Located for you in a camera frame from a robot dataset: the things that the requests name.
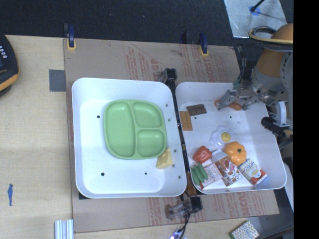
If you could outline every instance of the brown rectangular object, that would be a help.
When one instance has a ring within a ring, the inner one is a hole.
[[[187,106],[186,109],[188,110],[190,116],[207,113],[205,106],[202,104],[194,105],[194,106]]]
[[[184,131],[192,131],[191,119],[188,112],[179,112],[181,127]]]
[[[75,233],[183,224],[169,220],[165,208],[179,197],[83,199],[75,183],[72,95],[82,77],[156,81],[165,68],[176,68],[181,82],[233,82],[239,73],[231,47],[208,46],[201,56],[198,45],[77,39],[75,50],[64,40],[72,208]],[[203,210],[189,222],[278,214],[273,190],[201,195]]]

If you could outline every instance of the green plate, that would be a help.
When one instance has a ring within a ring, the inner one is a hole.
[[[115,100],[104,110],[108,150],[122,159],[147,159],[166,149],[166,128],[161,110],[140,100]]]

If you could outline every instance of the food box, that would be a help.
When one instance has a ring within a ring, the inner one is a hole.
[[[218,111],[214,105],[214,101],[231,88],[230,83],[177,85],[179,112],[186,112],[186,107],[196,105],[203,105],[206,110],[206,113],[190,117],[191,130],[189,127],[182,130],[188,165],[195,164],[192,155],[200,146],[216,150],[209,141],[210,135],[223,125],[235,132],[237,140],[246,147],[247,158],[262,167],[268,179],[258,188],[243,178],[228,187],[218,180],[198,190],[203,194],[217,194],[282,188],[286,183],[286,172],[275,136],[261,126],[261,119],[268,116],[265,105],[254,104],[247,111],[230,108]],[[161,147],[170,148],[173,165],[156,168],[157,154],[143,159],[125,159],[111,153],[105,139],[103,117],[107,105],[118,100],[150,102],[160,109],[166,130],[166,146]],[[81,78],[72,86],[72,109],[76,185],[82,195],[88,198],[169,197],[185,191],[187,179],[176,119],[178,113],[167,85],[151,81]]]

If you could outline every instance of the red tomato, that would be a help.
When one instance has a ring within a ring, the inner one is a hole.
[[[204,163],[212,157],[211,152],[205,146],[201,146],[193,156],[193,160]]]

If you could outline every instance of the black device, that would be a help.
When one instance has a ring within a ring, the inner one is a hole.
[[[0,33],[0,96],[7,93],[20,74],[14,50],[6,38]]]

